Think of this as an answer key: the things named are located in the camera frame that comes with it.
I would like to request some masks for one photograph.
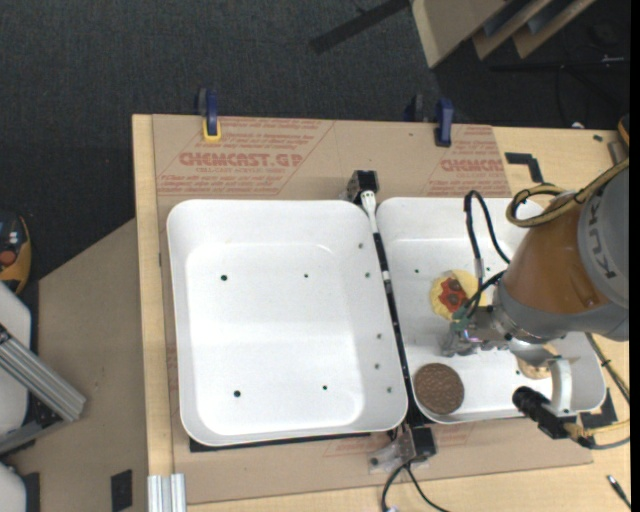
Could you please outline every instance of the white tray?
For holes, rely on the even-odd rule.
[[[31,346],[31,313],[2,282],[0,282],[0,322],[25,347]],[[0,436],[22,425],[27,413],[28,398],[27,388],[5,370],[0,369]]]
[[[527,230],[510,224],[505,217],[508,199],[486,199],[496,237],[512,256]],[[439,340],[449,323],[436,315],[429,292],[443,273],[462,269],[474,274],[473,253],[466,231],[463,200],[445,198],[393,198],[378,208],[377,219],[386,248],[400,328],[411,375],[425,364],[442,363],[460,376],[464,401],[452,414],[440,415],[416,399],[422,413],[440,423],[458,423],[519,416],[511,397],[520,386],[528,386],[551,398],[551,379],[533,380],[521,375],[515,356],[509,351],[478,351],[469,356],[443,357]],[[477,203],[474,228],[487,267],[487,277],[504,270],[496,254]],[[540,212],[532,202],[518,214],[529,217]],[[490,299],[491,290],[487,291]],[[572,410],[591,410],[600,405],[605,385],[598,360],[582,334],[571,334],[553,343],[572,367]]]
[[[0,498],[3,512],[27,510],[27,493],[24,482],[13,471],[0,464]]]
[[[180,412],[211,446],[397,426],[369,222],[344,201],[190,200],[167,221]]]

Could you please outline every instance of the wooden table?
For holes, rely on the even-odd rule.
[[[513,7],[504,0],[412,0],[411,9],[422,48],[429,67],[434,68],[460,44],[473,36],[480,59],[484,59],[507,39],[512,38],[518,54],[526,58],[565,25],[575,19],[595,0],[573,0],[553,15],[533,33],[527,23],[551,0],[535,0],[521,5],[516,12],[505,16]],[[485,34],[485,23],[502,15],[503,24],[491,36]]]
[[[502,153],[531,153],[538,159],[545,179],[559,186],[576,188],[586,184],[598,170],[611,165],[607,143],[615,132],[586,130],[495,128]],[[133,117],[134,165],[137,202],[140,297],[144,351],[144,382],[147,420],[148,466],[152,475],[174,472],[171,423],[164,342],[161,271],[158,262],[153,121],[150,115]],[[531,184],[526,166],[510,166],[506,171],[512,191]],[[607,355],[622,375],[629,374],[628,343],[603,341]],[[614,394],[617,411],[627,414],[623,400]],[[626,434],[602,435],[602,442]],[[625,510],[626,507],[606,480],[614,475],[630,493],[629,445],[594,452],[594,463],[570,468],[498,474],[424,484],[427,495],[451,511],[464,510]],[[190,506],[194,512],[282,512],[332,510],[373,512],[379,510],[379,487],[326,491],[292,496],[241,500]],[[402,511],[428,510],[411,484],[394,484],[388,502]]]

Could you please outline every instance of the dark carpet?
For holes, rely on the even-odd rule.
[[[131,115],[192,113],[203,85],[222,115],[401,121],[416,93],[467,123],[613,129],[628,112],[628,65],[491,67],[628,59],[630,0],[594,3],[526,60],[507,42],[482,62],[467,41],[434,69],[408,4],[331,38],[384,3],[0,0],[0,209],[26,218],[35,276],[133,218]]]

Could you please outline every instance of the black cable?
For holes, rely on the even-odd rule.
[[[439,510],[440,512],[449,512],[448,510],[436,505],[433,501],[431,501],[429,498],[427,498],[427,496],[426,496],[426,494],[424,492],[422,492],[422,488],[420,487],[420,484],[416,480],[416,477],[413,476],[413,472],[411,471],[411,464],[407,464],[405,466],[405,469],[407,470],[407,473],[409,473],[409,476],[411,477],[411,480],[413,481],[413,485],[416,486],[416,489],[418,490],[418,493],[420,494],[420,496],[422,497],[422,499],[424,501],[426,501],[429,505],[431,505],[436,510]]]
[[[607,373],[611,377],[611,380],[616,385],[616,387],[618,388],[618,390],[620,391],[624,399],[627,401],[627,404],[629,405],[629,407],[631,407],[631,397],[629,396],[629,392],[627,391],[627,388],[621,382],[620,376],[611,369],[611,365],[609,364],[610,361],[603,354],[602,350],[600,349],[600,346],[598,345],[595,338],[593,337],[593,334],[591,334],[590,332],[587,332],[585,333],[585,336],[587,337],[587,340],[589,341],[591,348],[596,353],[596,356],[598,356],[598,359],[600,360],[601,365],[605,368],[605,370],[607,370]],[[629,441],[631,441],[631,436],[625,437],[620,441],[615,441],[613,443],[607,443],[607,444],[596,444],[594,441],[594,443],[589,448],[591,450],[611,450],[613,448],[619,448],[620,446],[624,446]]]
[[[607,370],[607,373],[611,377],[611,380],[613,380],[614,384],[616,385],[620,393],[622,393],[622,396],[627,401],[627,403],[631,405],[631,397],[629,396],[629,393],[627,392],[622,382],[620,382],[620,377],[615,372],[611,371],[611,368],[609,366],[609,361],[607,360],[605,355],[602,353],[602,350],[600,350],[600,347],[596,343],[596,340],[594,339],[593,334],[585,333],[585,335],[587,337],[587,340],[589,341],[589,344],[591,345],[591,348],[598,356],[598,359],[600,359],[600,363],[602,364],[604,369]]]
[[[387,481],[384,484],[384,488],[382,489],[382,499],[380,500],[380,506],[382,507],[382,512],[387,512],[389,507],[387,506],[387,492],[389,492],[389,487],[393,481],[397,478],[400,472],[404,469],[404,466],[399,466],[396,468],[387,478]]]
[[[615,22],[614,20],[606,20],[606,23],[613,23],[618,25],[618,28],[622,29],[622,24]],[[587,96],[584,101],[584,114],[582,119],[582,124],[585,128],[589,127],[589,118],[591,113],[592,106],[592,97],[593,92],[595,92],[598,97],[604,99],[607,103],[610,103],[614,108],[621,108],[619,105],[622,101],[612,95],[612,93],[608,89],[603,89],[593,80],[587,78],[583,73],[587,72],[588,68],[591,67],[591,63],[593,62],[590,55],[587,55],[587,52],[582,50],[588,50],[588,53],[599,54],[600,63],[595,65],[594,70],[601,69],[603,71],[610,71],[611,68],[607,65],[608,60],[617,59],[617,57],[611,57],[609,55],[611,48],[607,49],[605,47],[599,46],[593,43],[582,43],[575,45],[574,47],[569,47],[567,42],[567,34],[565,30],[562,30],[562,46],[564,50],[564,54],[566,55],[566,62],[560,63],[557,66],[556,77],[555,77],[555,96],[556,96],[556,106],[558,109],[558,114],[560,115],[563,126],[569,127],[571,126],[571,121],[567,117],[567,112],[565,108],[565,102],[562,100],[562,92],[560,87],[561,75],[563,72],[565,74],[571,75],[575,80],[582,83],[583,86],[586,87]],[[626,56],[621,55],[620,59],[622,61],[626,60]]]
[[[493,247],[496,252],[500,255],[502,260],[508,265],[511,263],[509,257],[504,253],[500,244],[498,243],[498,239],[496,238],[496,233],[493,228],[493,222],[491,221],[491,214],[489,213],[489,208],[487,207],[487,203],[484,198],[477,190],[471,190],[464,197],[464,211],[467,214],[467,232],[469,233],[469,238],[471,239],[471,246],[473,248],[473,255],[477,259],[480,259],[480,248],[478,247],[478,241],[476,239],[475,232],[473,230],[473,215],[471,212],[471,200],[476,198],[482,207],[482,211],[484,212],[484,217],[487,221],[487,229],[489,230],[489,236],[491,237],[491,243],[493,243]]]
[[[625,444],[627,444],[629,441],[631,441],[631,436],[629,437],[625,437],[624,439],[621,439],[620,441],[615,441],[613,443],[608,443],[608,444],[593,444],[591,446],[589,446],[590,450],[611,450],[613,448],[620,448],[621,446],[624,446]]]
[[[471,298],[466,302],[464,307],[469,308],[469,311],[467,313],[467,318],[470,318],[471,315],[475,313],[475,310],[477,309],[478,304],[480,304],[480,296],[482,295],[482,292],[484,292],[487,288],[489,288],[489,286],[496,284],[502,278],[504,273],[505,271],[503,270],[502,272],[498,272],[497,274],[489,278],[480,288],[478,288],[478,291],[476,291],[476,293],[474,293],[471,296]]]
[[[411,464],[415,462],[414,460],[410,460],[409,462],[407,462],[406,464],[396,468],[390,475],[389,478],[387,478],[386,483],[384,484],[384,488],[382,489],[382,499],[380,501],[380,505],[382,506],[382,512],[388,512],[389,510],[389,506],[387,505],[387,492],[389,492],[389,488],[391,487],[391,484],[394,482],[394,480],[398,477],[398,475],[402,472],[402,470],[406,470],[407,473],[409,473],[409,477],[411,477],[411,480],[413,481],[413,485],[415,485],[418,493],[420,494],[420,497],[426,501],[431,507],[433,507],[434,509],[440,511],[440,512],[449,512],[448,510],[439,507],[438,505],[436,505],[435,503],[433,503],[427,496],[426,494],[422,491],[422,488],[420,487],[420,484],[418,483],[418,481],[416,480],[416,477],[413,475],[413,472],[411,471]]]
[[[391,441],[395,441],[396,438],[398,437],[398,430],[400,429],[400,427],[396,427],[393,430],[389,430],[387,432],[387,435],[389,436],[389,439],[391,439]]]

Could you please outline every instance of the wooden board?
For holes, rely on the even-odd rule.
[[[574,0],[560,14],[550,20],[539,32],[532,34],[529,27],[522,26],[513,34],[513,42],[523,59],[537,50],[547,39],[578,16],[596,0]]]
[[[473,34],[473,44],[480,60],[484,60],[502,43],[509,39],[532,16],[535,16],[542,8],[553,0],[535,0],[529,2],[517,14],[512,16],[497,32],[487,36],[484,29],[480,28]]]
[[[127,470],[128,510],[146,510],[136,239],[130,221],[39,283],[40,357],[87,397],[80,420],[9,460],[40,474],[42,512],[111,512],[111,477]]]
[[[509,195],[493,130],[489,126],[454,125],[453,144],[438,147],[429,123],[327,121],[314,119],[221,118],[222,139],[202,140],[196,116],[153,116],[155,172],[169,403],[174,469],[188,482],[189,503],[299,493],[382,483],[370,475],[366,453],[388,442],[384,433],[364,440],[288,443],[251,449],[191,453],[179,414],[174,306],[164,226],[170,209],[185,199],[335,199],[355,169],[378,173],[380,201],[394,196],[461,197],[469,188],[487,197]],[[485,459],[494,446],[489,424],[458,431],[461,442],[447,445],[451,432],[439,430],[440,457],[419,478],[467,476],[487,472],[590,462],[573,445],[537,457],[534,445],[517,461]],[[535,426],[500,423],[503,435],[528,437]],[[280,461],[290,461],[282,467]],[[464,464],[452,464],[452,461]],[[311,473],[309,466],[314,467]],[[246,486],[243,478],[250,479]],[[218,488],[213,488],[210,481]]]
[[[429,67],[435,67],[505,4],[505,0],[412,0]]]

